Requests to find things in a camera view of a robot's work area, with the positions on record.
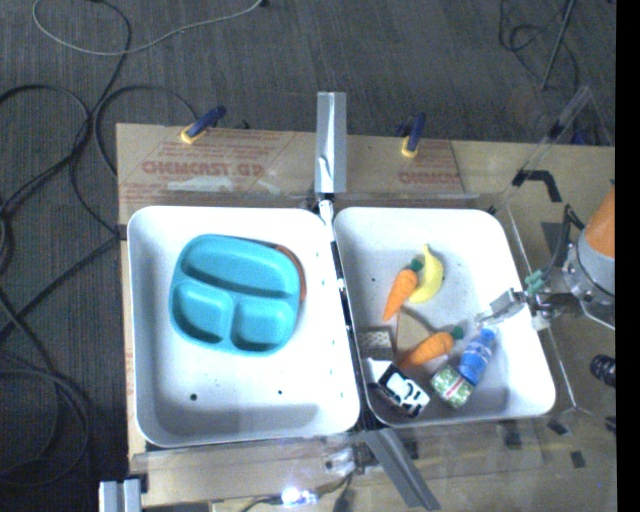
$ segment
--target light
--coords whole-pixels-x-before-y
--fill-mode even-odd
[[[310,491],[299,491],[295,487],[287,487],[280,495],[282,504],[285,507],[296,507],[298,505],[315,504],[318,502],[318,496]]]

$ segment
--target orange carrot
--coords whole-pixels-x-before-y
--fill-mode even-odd
[[[398,273],[389,291],[382,320],[386,322],[395,315],[400,306],[405,303],[413,290],[416,289],[416,286],[418,286],[418,271],[423,266],[420,261],[413,259],[409,268],[402,269]]]
[[[437,332],[418,343],[413,350],[404,356],[398,364],[398,368],[406,370],[420,366],[436,357],[448,354],[452,348],[453,336],[448,332]]]

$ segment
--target blue plate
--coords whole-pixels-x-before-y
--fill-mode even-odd
[[[270,354],[291,338],[300,290],[295,264],[274,247],[201,235],[178,257],[171,323],[184,338],[212,349]]]

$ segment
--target dark textured floor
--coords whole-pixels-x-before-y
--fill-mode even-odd
[[[129,20],[136,48],[251,5],[42,0],[37,11],[61,39],[113,52],[127,38],[113,6]],[[617,7],[576,2],[541,90],[563,7],[271,0],[128,54],[106,91],[113,95],[94,111],[97,132],[113,162],[116,122],[186,125],[192,115],[182,100],[200,115],[224,104],[225,127],[314,131],[317,92],[343,91],[351,134],[392,136],[423,110],[429,138],[537,142],[587,85],[601,120],[587,142],[607,143],[600,134],[608,133],[614,143]],[[0,0],[0,511],[94,510],[97,482],[127,472],[120,271],[110,232],[117,192],[97,139],[72,148],[88,135],[87,111],[120,58],[62,46],[31,11],[31,2]]]

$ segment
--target banana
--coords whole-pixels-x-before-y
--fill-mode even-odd
[[[424,270],[422,280],[409,297],[409,302],[413,303],[428,301],[438,293],[440,286],[442,286],[442,280],[444,279],[442,262],[431,254],[427,244],[424,244],[422,250],[424,252]]]

